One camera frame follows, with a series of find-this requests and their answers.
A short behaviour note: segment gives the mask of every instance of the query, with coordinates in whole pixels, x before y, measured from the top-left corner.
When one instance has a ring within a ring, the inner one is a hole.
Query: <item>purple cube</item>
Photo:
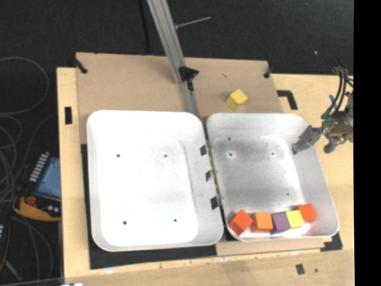
[[[291,229],[286,213],[272,214],[272,218],[273,218],[273,225],[274,225],[274,229],[271,232],[272,234]]]

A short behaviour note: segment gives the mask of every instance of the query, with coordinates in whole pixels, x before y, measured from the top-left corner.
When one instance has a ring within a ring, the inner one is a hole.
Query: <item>metal rod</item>
[[[198,109],[193,90],[183,83],[179,69],[185,66],[183,52],[177,37],[167,0],[147,0],[148,7],[154,18],[161,43],[172,67],[173,76],[177,83],[182,83],[188,112],[198,116]]]
[[[194,21],[189,21],[189,22],[182,23],[182,24],[175,24],[174,27],[176,28],[176,30],[178,30],[180,27],[190,26],[191,24],[195,24],[195,23],[199,23],[199,22],[207,21],[207,20],[209,20],[209,19],[211,19],[211,18],[212,18],[212,17],[209,16],[209,17],[205,17],[205,18],[197,19],[197,20],[194,20]]]

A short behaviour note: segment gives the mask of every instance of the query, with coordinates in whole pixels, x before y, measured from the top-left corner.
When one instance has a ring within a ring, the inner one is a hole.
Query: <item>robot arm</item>
[[[292,144],[294,154],[314,145],[322,135],[328,139],[328,144],[324,147],[324,152],[327,154],[333,152],[338,145],[346,143],[346,141],[353,142],[353,91],[346,93],[346,85],[353,87],[353,80],[348,77],[347,69],[342,66],[333,69],[340,76],[338,94],[332,105],[321,116],[323,119],[321,127],[313,128],[310,125],[299,137],[299,141]],[[348,103],[344,111],[339,111],[344,96],[348,97]]]

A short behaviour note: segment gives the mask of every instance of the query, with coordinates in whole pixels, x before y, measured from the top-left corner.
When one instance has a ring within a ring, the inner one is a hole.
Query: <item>black clip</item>
[[[199,73],[199,71],[181,66],[179,68],[179,72],[180,72],[181,80],[183,82],[186,81],[186,83],[188,84],[188,89],[193,91],[194,88],[193,88],[192,79],[195,78],[195,76]]]

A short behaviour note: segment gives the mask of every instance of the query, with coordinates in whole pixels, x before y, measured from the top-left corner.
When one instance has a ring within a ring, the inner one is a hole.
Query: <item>orange cube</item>
[[[244,230],[249,228],[252,223],[253,220],[250,215],[244,210],[241,210],[227,225],[235,232],[235,234],[240,235]]]
[[[317,218],[314,207],[310,203],[298,206],[298,210],[301,212],[305,222],[311,222]]]
[[[251,225],[251,232],[266,233],[274,228],[271,213],[256,212],[251,218],[254,221]]]

